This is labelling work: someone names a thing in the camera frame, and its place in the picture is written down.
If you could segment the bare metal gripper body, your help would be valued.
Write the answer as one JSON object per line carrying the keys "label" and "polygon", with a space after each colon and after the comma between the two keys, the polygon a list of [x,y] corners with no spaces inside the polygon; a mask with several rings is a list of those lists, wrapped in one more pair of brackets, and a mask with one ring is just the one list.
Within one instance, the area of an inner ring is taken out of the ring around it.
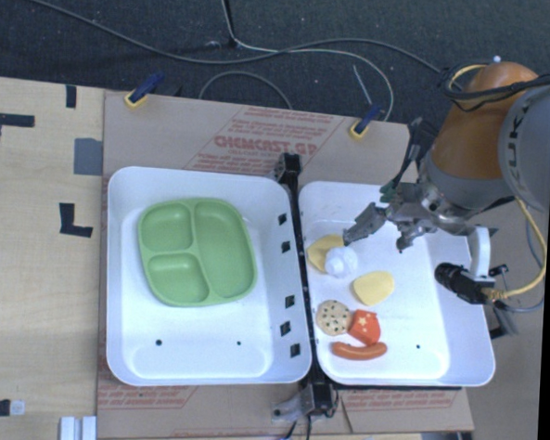
{"label": "bare metal gripper body", "polygon": [[437,229],[451,235],[468,235],[473,226],[468,222],[473,211],[453,204],[431,183],[389,182],[380,189],[379,201],[387,220],[404,235],[422,235]]}

